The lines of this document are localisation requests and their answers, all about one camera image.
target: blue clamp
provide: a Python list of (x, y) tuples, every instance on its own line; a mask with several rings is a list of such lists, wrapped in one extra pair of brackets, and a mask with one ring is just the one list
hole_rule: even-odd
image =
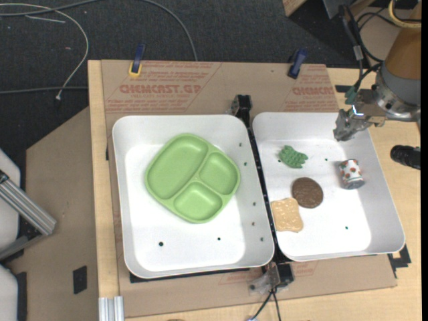
[(293, 79), (298, 77), (300, 66), (303, 64), (307, 56), (308, 52), (305, 49), (299, 49), (294, 53), (294, 55), (288, 60), (293, 63), (290, 70), (288, 70), (289, 77)]
[(131, 76), (139, 76), (141, 73), (141, 60), (142, 57), (144, 56), (144, 53), (146, 51), (146, 44), (144, 43), (139, 43), (136, 51), (135, 51), (135, 57), (134, 57), (134, 61), (131, 62), (131, 65), (129, 66), (129, 70), (128, 73)]

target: white wire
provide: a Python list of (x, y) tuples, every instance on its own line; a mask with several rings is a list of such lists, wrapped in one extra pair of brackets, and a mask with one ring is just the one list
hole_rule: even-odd
[[(0, 6), (27, 6), (27, 7), (36, 7), (36, 8), (42, 8), (42, 9), (50, 9), (49, 7), (46, 7), (46, 6), (32, 5), (32, 4), (29, 4), (29, 3), (0, 3)], [(83, 36), (85, 37), (85, 42), (86, 42), (86, 51), (85, 51), (85, 54), (84, 54), (83, 58), (80, 60), (79, 64), (76, 66), (76, 68), (68, 76), (67, 80), (62, 85), (62, 88), (64, 88), (65, 86), (67, 86), (68, 82), (72, 79), (72, 77), (74, 76), (74, 74), (82, 66), (82, 64), (86, 61), (86, 58), (88, 57), (88, 54), (89, 54), (89, 39), (88, 39), (88, 36), (86, 35), (86, 32), (83, 30), (83, 27), (75, 19), (73, 19), (72, 17), (70, 17), (68, 14), (66, 14), (64, 12), (61, 12), (61, 11), (55, 11), (55, 12), (58, 13), (58, 14), (60, 14), (60, 15), (63, 15), (64, 17), (68, 18), (73, 23), (75, 23), (76, 26), (79, 28), (79, 30), (82, 32)], [(44, 19), (44, 18), (37, 18), (37, 20), (54, 21), (54, 19)], [(58, 92), (58, 94), (56, 95), (56, 99), (57, 100), (61, 100), (62, 91), (63, 91), (63, 89), (61, 89)]]

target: green divided plate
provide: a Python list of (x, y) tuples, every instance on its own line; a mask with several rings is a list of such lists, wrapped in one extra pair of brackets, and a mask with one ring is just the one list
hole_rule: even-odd
[(223, 151), (188, 133), (169, 140), (144, 175), (147, 190), (158, 202), (193, 223), (214, 219), (240, 179), (237, 165)]

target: brown round object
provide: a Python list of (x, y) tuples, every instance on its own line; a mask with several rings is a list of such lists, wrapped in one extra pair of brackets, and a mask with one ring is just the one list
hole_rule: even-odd
[(307, 208), (319, 206), (324, 198), (321, 186), (309, 177), (296, 179), (293, 183), (292, 194), (299, 205)]

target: tin can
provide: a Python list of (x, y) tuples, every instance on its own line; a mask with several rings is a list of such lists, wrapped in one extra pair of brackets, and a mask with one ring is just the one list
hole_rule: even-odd
[(357, 189), (365, 184), (356, 159), (347, 159), (339, 164), (340, 176), (345, 189)]

